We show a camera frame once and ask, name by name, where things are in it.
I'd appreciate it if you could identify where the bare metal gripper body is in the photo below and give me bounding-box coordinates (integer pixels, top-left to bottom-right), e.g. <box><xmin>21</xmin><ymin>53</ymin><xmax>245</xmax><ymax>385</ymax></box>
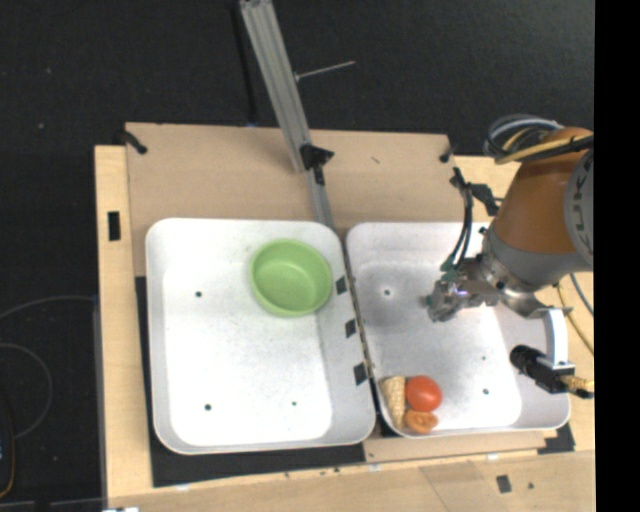
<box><xmin>444</xmin><ymin>253</ymin><xmax>512</xmax><ymax>309</ymax></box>

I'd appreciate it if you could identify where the white plastic tray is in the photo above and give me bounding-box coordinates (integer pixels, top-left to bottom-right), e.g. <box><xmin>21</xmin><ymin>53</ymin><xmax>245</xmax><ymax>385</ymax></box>
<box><xmin>144</xmin><ymin>216</ymin><xmax>378</xmax><ymax>456</ymax></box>
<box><xmin>344</xmin><ymin>221</ymin><xmax>573</xmax><ymax>440</ymax></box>

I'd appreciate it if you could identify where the thin black and white rod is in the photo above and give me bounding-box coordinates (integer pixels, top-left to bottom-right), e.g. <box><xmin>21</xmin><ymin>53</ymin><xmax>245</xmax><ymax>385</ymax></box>
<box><xmin>342</xmin><ymin>239</ymin><xmax>380</xmax><ymax>390</ymax></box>

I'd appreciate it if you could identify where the red tomato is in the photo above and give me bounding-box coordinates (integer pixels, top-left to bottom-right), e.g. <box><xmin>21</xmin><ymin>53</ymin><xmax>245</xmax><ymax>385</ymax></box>
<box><xmin>404</xmin><ymin>375</ymin><xmax>444</xmax><ymax>413</ymax></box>

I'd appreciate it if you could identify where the cream waffle cone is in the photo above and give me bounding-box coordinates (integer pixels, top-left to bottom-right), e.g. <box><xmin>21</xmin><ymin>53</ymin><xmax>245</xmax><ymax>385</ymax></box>
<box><xmin>379</xmin><ymin>375</ymin><xmax>407</xmax><ymax>430</ymax></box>

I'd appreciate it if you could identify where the orange doughnut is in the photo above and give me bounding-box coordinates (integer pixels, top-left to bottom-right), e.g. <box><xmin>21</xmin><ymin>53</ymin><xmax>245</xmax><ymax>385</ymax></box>
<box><xmin>403</xmin><ymin>408</ymin><xmax>440</xmax><ymax>435</ymax></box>

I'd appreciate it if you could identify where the green bowl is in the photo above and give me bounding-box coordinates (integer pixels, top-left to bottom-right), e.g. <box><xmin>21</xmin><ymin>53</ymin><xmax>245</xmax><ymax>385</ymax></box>
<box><xmin>248</xmin><ymin>238</ymin><xmax>335</xmax><ymax>319</ymax></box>

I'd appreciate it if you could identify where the brown cardboard board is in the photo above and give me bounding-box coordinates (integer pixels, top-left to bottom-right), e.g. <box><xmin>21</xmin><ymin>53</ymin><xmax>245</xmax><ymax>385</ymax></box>
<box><xmin>123</xmin><ymin>121</ymin><xmax>559</xmax><ymax>464</ymax></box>

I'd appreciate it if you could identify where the black cylinder on white bracket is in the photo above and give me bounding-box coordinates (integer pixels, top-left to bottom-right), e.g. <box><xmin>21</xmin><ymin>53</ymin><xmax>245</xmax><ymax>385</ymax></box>
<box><xmin>508</xmin><ymin>305</ymin><xmax>577</xmax><ymax>396</ymax></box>

